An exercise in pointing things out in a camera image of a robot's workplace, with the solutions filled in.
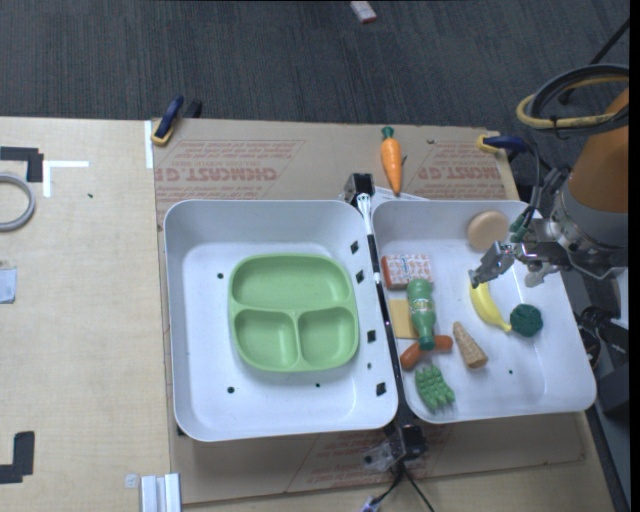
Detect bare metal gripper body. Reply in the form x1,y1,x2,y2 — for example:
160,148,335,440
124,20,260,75
512,217,629,281

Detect beige round biscuit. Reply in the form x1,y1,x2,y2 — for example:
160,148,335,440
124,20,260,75
466,209,511,252

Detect yellow banana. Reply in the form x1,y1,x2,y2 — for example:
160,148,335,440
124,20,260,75
468,281,513,334

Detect green broccoli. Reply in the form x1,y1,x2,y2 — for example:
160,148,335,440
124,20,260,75
509,303,544,338

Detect green bottle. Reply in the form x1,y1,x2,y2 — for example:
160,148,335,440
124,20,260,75
405,278,437,351

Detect beige ice cream cone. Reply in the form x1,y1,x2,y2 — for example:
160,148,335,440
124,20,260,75
452,321,489,370

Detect orange and white carton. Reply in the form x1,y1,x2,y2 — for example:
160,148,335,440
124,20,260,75
380,253,434,291

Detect yellow cheese slice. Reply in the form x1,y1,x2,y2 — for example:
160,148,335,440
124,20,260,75
387,298,420,340

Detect thin black and white rod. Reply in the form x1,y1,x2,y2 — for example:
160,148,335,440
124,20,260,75
357,193,412,429

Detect white plastic tray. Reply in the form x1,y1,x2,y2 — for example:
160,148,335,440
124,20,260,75
371,198,598,425
163,198,400,444

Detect orange sausage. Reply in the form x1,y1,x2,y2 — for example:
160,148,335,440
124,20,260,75
399,334,454,372

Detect green grapes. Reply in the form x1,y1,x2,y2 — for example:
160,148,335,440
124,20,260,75
414,364,457,414

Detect orange carrot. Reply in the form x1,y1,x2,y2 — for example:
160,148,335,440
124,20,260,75
379,125,405,197

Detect green divided plate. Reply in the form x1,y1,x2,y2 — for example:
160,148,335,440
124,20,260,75
227,253,361,373

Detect brown cardboard board red print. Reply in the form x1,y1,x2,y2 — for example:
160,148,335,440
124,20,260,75
151,118,586,506

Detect white and red small box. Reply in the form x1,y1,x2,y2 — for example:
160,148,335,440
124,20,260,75
349,0,379,25

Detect grey tape roll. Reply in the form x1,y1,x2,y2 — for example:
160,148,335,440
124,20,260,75
0,172,37,232

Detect black cylinder on white bracket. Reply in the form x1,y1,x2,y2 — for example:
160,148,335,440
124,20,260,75
523,260,630,357

